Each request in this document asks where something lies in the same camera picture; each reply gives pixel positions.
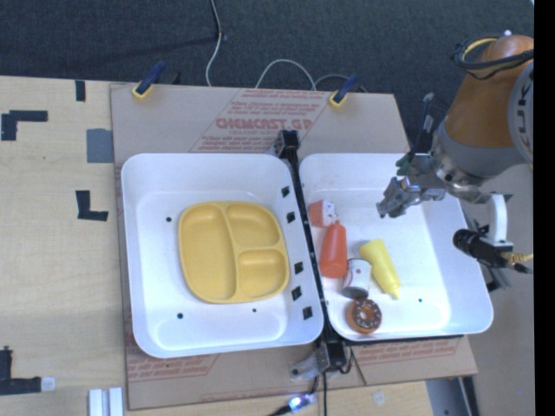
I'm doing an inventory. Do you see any brown cardboard board red print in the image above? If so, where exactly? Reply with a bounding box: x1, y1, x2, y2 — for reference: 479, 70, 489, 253
108, 82, 479, 411

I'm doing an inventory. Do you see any white can with orange print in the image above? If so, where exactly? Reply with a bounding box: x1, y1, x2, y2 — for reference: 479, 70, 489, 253
341, 257, 374, 301

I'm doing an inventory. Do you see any black block with thin wires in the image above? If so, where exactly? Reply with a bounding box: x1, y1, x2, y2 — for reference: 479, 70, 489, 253
274, 129, 302, 159
319, 339, 353, 374

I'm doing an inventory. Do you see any white plastic tray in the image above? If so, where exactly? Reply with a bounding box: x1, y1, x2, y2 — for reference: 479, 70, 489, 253
120, 153, 326, 360
298, 153, 495, 342

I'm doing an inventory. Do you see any orange bottle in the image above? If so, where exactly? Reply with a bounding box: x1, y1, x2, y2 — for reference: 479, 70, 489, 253
318, 221, 349, 280

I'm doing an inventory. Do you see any brown doughnut with sprinkles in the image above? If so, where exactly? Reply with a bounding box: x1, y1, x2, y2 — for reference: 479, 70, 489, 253
345, 297, 383, 335

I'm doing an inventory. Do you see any black cylinder on white bracket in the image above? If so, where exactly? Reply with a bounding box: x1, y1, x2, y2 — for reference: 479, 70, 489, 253
452, 192, 515, 270

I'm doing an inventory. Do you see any yellow bottle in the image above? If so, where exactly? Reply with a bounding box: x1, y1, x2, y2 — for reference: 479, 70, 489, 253
358, 237, 402, 301

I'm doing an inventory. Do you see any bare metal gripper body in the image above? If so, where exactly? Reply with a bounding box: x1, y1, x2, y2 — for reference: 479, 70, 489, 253
402, 153, 493, 205

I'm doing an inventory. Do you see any orange and white small carton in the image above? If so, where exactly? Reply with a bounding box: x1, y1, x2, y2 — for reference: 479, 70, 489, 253
307, 198, 341, 229

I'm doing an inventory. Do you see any thin black rod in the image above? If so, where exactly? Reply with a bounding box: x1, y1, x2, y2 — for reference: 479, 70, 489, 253
284, 153, 343, 350

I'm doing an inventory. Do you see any yellow divided plate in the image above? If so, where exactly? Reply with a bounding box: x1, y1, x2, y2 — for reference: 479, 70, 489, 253
177, 200, 291, 305

